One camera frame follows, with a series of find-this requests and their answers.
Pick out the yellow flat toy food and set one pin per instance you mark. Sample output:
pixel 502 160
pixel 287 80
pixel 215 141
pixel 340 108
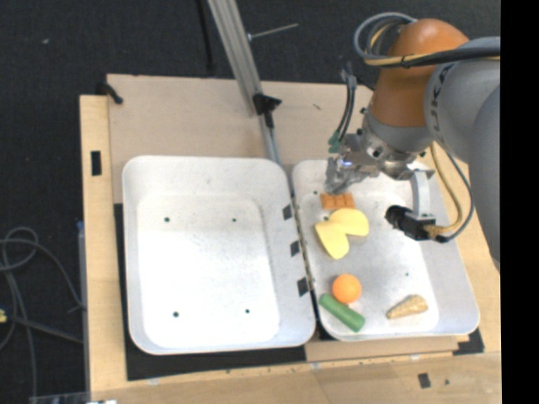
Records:
pixel 337 234

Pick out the orange biscuit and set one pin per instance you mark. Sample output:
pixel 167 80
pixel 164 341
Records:
pixel 337 201

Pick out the white plastic tray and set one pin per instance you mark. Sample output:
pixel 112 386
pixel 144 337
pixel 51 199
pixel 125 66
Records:
pixel 202 259
pixel 391 263

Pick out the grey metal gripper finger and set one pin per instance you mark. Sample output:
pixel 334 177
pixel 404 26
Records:
pixel 347 179
pixel 331 176

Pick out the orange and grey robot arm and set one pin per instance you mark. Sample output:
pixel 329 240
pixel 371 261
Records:
pixel 404 82

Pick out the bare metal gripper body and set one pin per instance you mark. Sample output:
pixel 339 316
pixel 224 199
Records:
pixel 370 152

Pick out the black cylinder on white bracket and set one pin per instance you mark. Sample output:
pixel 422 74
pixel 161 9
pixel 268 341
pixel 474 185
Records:
pixel 406 221

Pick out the green cylinder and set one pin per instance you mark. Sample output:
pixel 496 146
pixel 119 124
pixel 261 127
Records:
pixel 342 313

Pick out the orange ball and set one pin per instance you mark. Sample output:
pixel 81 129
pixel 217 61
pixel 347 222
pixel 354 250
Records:
pixel 346 288

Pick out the beige cone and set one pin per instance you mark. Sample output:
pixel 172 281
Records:
pixel 408 307

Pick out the brown cardboard board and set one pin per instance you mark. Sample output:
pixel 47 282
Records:
pixel 189 120

